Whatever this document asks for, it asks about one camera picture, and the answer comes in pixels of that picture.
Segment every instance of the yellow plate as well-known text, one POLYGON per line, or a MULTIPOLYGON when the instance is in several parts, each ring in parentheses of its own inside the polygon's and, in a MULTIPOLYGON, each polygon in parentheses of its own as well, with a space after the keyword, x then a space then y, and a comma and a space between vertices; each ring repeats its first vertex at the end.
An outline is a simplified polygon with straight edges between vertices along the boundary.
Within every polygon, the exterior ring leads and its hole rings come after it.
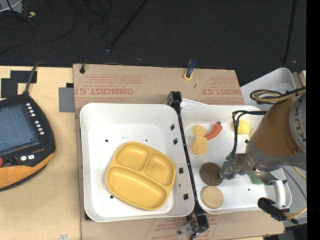
POLYGON ((105 175, 110 192, 120 200, 153 211, 165 204, 176 178, 172 160, 139 142, 123 144, 105 175))

